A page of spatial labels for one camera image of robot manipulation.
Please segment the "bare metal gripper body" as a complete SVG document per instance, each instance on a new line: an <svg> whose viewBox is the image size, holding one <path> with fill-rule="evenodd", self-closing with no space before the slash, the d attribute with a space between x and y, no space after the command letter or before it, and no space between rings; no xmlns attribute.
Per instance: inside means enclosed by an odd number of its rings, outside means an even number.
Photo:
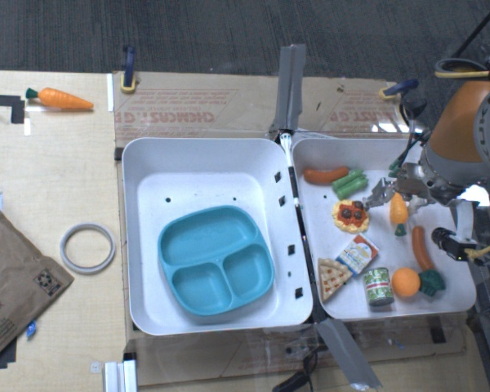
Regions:
<svg viewBox="0 0 490 392"><path fill-rule="evenodd" d="M417 196L428 203L448 206L464 192L463 186L446 180L427 163L404 163L396 171L395 178L397 192Z"/></svg>

